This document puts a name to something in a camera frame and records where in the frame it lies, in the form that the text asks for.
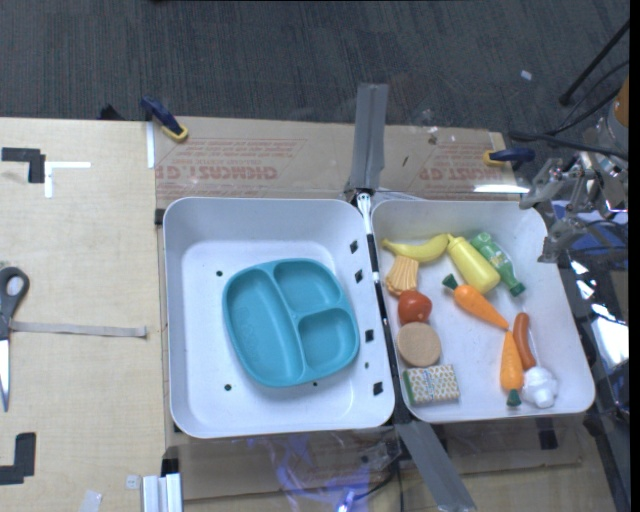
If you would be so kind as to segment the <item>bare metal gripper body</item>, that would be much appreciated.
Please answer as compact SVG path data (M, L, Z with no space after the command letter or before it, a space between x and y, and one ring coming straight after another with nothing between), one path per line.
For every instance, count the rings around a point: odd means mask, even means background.
M600 153L577 154L577 180L573 205L581 212L597 212L612 220L628 211L628 172L622 160Z

